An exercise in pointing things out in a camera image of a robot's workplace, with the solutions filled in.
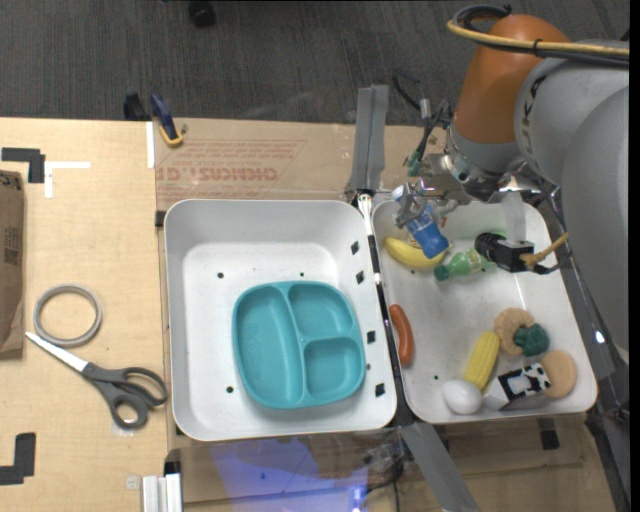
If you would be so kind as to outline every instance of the teal divided plate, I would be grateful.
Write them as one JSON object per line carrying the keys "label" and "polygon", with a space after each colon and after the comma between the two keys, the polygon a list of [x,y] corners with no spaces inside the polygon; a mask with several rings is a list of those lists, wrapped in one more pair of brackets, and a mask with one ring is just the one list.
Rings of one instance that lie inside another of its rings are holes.
{"label": "teal divided plate", "polygon": [[250,288],[236,301],[232,326],[242,382],[266,407],[324,405],[362,384],[358,321],[333,286],[283,281]]}

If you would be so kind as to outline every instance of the gray ring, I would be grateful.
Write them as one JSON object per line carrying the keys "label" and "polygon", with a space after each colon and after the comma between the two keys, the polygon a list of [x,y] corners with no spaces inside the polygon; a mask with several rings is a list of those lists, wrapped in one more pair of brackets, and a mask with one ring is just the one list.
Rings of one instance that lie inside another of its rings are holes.
{"label": "gray ring", "polygon": [[[87,332],[78,336],[77,338],[72,339],[60,339],[52,336],[47,331],[44,330],[42,325],[40,324],[40,313],[42,312],[42,308],[44,305],[56,295],[60,295],[61,293],[77,293],[78,295],[82,295],[85,297],[93,306],[93,310],[96,313],[96,318],[93,321],[93,325],[89,328]],[[97,297],[84,286],[80,286],[77,284],[61,284],[58,286],[54,286],[53,288],[49,288],[46,292],[44,292],[40,298],[36,301],[36,305],[33,310],[33,328],[35,329],[38,335],[53,343],[54,345],[58,345],[60,347],[77,347],[78,345],[82,345],[86,343],[91,338],[93,338],[98,332],[100,328],[100,324],[102,323],[102,308],[98,303]]]}

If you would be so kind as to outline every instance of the yellow corn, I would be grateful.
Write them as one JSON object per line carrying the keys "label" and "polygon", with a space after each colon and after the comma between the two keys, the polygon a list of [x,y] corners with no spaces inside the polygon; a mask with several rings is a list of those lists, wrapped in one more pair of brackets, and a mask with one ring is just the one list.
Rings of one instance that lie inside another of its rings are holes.
{"label": "yellow corn", "polygon": [[498,335],[493,331],[483,332],[473,348],[464,380],[475,384],[482,391],[489,382],[493,366],[498,359],[499,349]]}

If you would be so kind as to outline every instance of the green bottle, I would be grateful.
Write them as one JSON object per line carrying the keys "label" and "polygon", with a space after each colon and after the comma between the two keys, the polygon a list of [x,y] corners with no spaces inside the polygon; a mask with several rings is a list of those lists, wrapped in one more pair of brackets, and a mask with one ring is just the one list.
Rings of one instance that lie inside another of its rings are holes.
{"label": "green bottle", "polygon": [[480,272],[487,264],[487,259],[473,247],[453,255],[446,265],[438,265],[433,273],[438,281],[446,281],[451,276],[470,276]]}

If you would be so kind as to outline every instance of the white ball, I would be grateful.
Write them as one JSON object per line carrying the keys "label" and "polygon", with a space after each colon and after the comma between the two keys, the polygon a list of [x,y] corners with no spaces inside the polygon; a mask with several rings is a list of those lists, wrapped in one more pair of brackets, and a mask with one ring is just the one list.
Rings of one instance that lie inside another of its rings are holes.
{"label": "white ball", "polygon": [[442,396],[449,408],[458,414],[473,414],[482,406],[482,393],[471,382],[452,379],[442,386]]}

